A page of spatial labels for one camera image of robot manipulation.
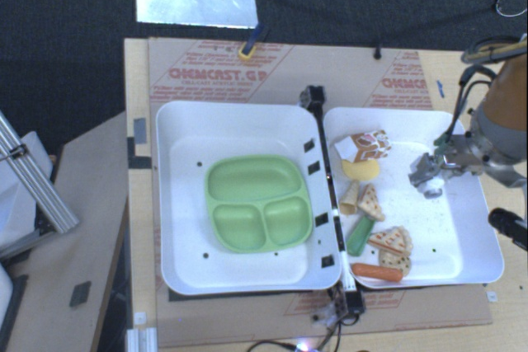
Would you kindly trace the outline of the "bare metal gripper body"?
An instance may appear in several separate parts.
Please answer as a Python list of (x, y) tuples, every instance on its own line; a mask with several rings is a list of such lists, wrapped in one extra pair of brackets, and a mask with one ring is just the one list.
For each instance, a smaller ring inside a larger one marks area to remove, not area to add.
[(480, 175), (490, 161), (492, 144), (477, 134), (442, 134), (436, 140), (436, 165), (444, 180), (469, 172)]

